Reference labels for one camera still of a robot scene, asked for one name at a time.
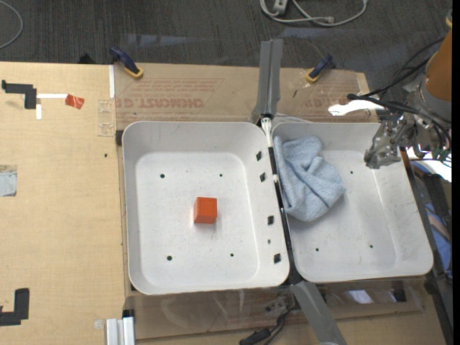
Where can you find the brown cardboard board red print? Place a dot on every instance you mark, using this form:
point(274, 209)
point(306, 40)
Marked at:
point(187, 95)

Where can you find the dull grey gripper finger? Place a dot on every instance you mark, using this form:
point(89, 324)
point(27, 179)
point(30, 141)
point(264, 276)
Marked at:
point(372, 159)
point(390, 158)

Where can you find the orange cube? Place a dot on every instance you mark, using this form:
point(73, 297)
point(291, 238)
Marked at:
point(205, 210)

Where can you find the white plastic tray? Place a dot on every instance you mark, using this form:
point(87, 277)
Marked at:
point(179, 250)
point(363, 228)

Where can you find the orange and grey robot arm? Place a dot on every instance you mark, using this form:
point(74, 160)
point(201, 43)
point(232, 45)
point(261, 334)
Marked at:
point(440, 74)

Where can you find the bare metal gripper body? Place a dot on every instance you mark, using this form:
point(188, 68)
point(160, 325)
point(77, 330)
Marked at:
point(393, 133)

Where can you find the light blue towel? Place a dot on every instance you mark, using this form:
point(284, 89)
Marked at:
point(305, 182)

